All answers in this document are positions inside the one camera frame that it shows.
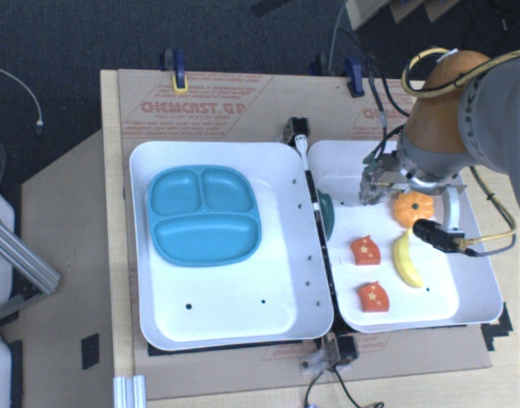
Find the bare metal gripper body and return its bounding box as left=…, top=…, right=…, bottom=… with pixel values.
left=361, top=152, right=455, bottom=196

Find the orange toy pumpkin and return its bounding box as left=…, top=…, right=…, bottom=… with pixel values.
left=393, top=190, right=437, bottom=230

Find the green bowl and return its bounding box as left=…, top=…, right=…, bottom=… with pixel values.
left=316, top=189, right=336, bottom=242

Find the red pizza slice with stars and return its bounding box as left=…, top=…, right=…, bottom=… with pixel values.
left=356, top=280, right=391, bottom=314
left=349, top=235, right=382, bottom=267

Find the thin black and white rod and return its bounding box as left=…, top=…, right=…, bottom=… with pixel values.
left=294, top=135, right=340, bottom=340

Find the yellow banana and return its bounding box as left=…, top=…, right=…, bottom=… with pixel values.
left=392, top=227, right=425, bottom=289

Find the white plastic tray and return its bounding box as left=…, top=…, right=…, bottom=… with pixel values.
left=306, top=139, right=505, bottom=334
left=128, top=140, right=336, bottom=352

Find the brown cardboard board red print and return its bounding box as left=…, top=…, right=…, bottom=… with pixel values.
left=117, top=69, right=493, bottom=401

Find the blue divided plate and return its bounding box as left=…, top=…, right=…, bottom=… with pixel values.
left=146, top=164, right=263, bottom=268

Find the black cylinder on white bracket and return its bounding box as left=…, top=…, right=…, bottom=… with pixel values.
left=412, top=182, right=468, bottom=254

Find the black block with thin wires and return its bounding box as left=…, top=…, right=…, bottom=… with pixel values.
left=285, top=116, right=310, bottom=145
left=322, top=334, right=359, bottom=366

